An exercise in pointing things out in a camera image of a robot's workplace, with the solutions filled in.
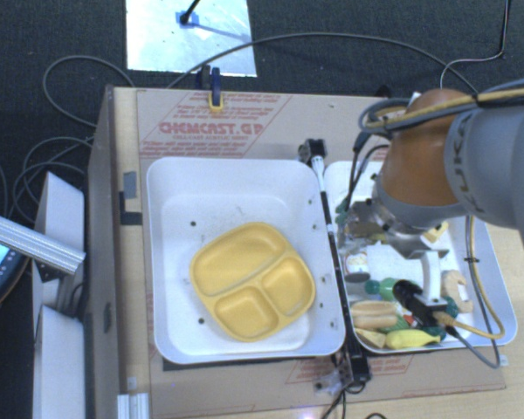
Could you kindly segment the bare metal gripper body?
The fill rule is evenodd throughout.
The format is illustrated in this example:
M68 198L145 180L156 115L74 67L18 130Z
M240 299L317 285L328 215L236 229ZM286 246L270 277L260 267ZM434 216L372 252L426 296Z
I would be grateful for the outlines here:
M424 254L424 229L413 227L394 217L378 199L353 203L345 217L345 245L371 244L379 240L406 259Z

